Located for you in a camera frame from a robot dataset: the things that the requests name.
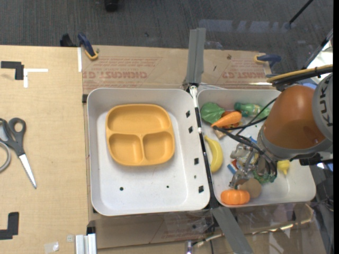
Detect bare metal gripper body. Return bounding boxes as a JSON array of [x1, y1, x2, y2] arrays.
[[249, 152, 278, 179]]

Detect green grapes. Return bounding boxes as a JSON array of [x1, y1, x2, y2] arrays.
[[253, 171, 276, 184]]

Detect white blue red packet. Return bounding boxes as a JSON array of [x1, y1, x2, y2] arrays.
[[227, 159, 240, 175]]

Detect round tan biscuit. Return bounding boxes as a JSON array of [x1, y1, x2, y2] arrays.
[[239, 178, 262, 198]]

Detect orange pumpkin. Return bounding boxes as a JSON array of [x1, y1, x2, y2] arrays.
[[220, 188, 251, 205]]

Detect small yellow squeeze bottle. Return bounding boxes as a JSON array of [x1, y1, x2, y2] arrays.
[[276, 159, 291, 176]]

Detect yellow banana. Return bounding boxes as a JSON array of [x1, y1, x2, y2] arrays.
[[203, 135, 224, 174]]

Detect white plastic tray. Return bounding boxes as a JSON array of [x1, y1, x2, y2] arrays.
[[86, 88, 211, 217], [197, 88, 317, 208]]

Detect orange carrot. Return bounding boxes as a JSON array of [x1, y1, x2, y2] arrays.
[[211, 111, 243, 129]]

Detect green plastic bottle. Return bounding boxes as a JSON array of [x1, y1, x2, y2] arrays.
[[234, 102, 271, 119]]

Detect green lettuce leaf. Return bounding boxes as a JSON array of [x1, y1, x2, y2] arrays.
[[200, 102, 226, 124]]

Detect orange divided plate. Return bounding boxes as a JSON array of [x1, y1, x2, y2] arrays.
[[105, 104, 176, 167]]

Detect brown cardboard board, red print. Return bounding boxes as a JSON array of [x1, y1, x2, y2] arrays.
[[81, 45, 318, 249]]

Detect grey handled scissors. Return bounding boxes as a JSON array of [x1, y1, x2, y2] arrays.
[[0, 117, 38, 189]]

